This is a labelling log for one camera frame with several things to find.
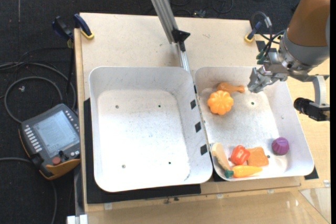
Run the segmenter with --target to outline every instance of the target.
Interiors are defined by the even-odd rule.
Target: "blue clamp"
[[[80,17],[78,14],[74,14],[74,21],[75,21],[75,27],[81,28],[81,33],[87,38],[87,39],[93,39],[94,34],[91,32],[89,26],[84,21],[82,17]],[[74,35],[72,31],[69,29],[69,27],[61,20],[60,16],[57,16],[56,19],[52,23],[52,28],[54,32],[61,38],[67,40],[67,41],[74,41]]]
[[[256,32],[259,30],[260,27],[261,27],[261,22],[257,22],[253,30],[245,36],[244,38],[245,41],[251,43],[253,41],[254,35],[256,34]]]
[[[91,32],[89,26],[87,25],[87,23],[84,21],[84,19],[82,17],[79,16],[79,14],[75,14],[74,15],[74,20],[75,20],[75,27],[81,28],[81,33],[87,38],[87,39],[93,39],[93,37],[95,36],[93,34],[93,32]]]

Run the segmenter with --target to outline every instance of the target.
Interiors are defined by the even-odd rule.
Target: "orange toy piece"
[[[264,149],[261,146],[248,148],[247,150],[250,151],[247,165],[260,167],[269,164],[268,157],[265,155]]]
[[[217,86],[217,91],[222,90],[228,93],[232,93],[232,92],[245,92],[245,87],[244,86],[233,86],[232,84],[228,83],[228,82],[221,82],[220,84],[218,84]]]
[[[212,113],[224,115],[231,110],[233,98],[228,92],[219,90],[210,94],[207,104]]]
[[[241,178],[252,176],[258,172],[261,172],[263,169],[257,166],[250,166],[250,165],[237,165],[232,167],[233,177]]]

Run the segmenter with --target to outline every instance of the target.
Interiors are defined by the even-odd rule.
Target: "black clamp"
[[[173,35],[174,41],[179,44],[180,50],[185,51],[184,41],[188,38],[188,36],[190,36],[190,33],[181,31],[178,29],[174,29],[172,31],[172,35]]]

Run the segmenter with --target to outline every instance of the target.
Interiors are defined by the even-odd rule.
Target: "white tray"
[[[89,86],[100,188],[199,184],[211,177],[193,80],[183,68],[97,67]]]
[[[293,107],[287,84],[276,82],[260,93],[247,89],[252,67],[204,67],[195,73],[195,84],[209,145],[222,143],[229,158],[239,144],[246,148],[261,146],[269,155],[269,165],[258,176],[226,178],[224,170],[213,158],[216,173],[228,181],[287,176],[303,176],[313,171],[314,163]],[[234,92],[232,109],[224,115],[212,114],[207,100],[220,82],[244,85],[245,92]],[[271,143],[278,137],[289,141],[290,150],[284,156],[272,152]]]

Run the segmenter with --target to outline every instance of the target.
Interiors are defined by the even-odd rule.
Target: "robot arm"
[[[324,84],[329,76],[308,74],[329,57],[330,0],[301,0],[281,38],[279,49],[266,50],[258,61],[261,67],[253,68],[248,89],[257,93],[278,80],[286,81],[288,76],[302,82],[313,82],[315,101],[298,99],[295,108],[317,121],[330,120]]]

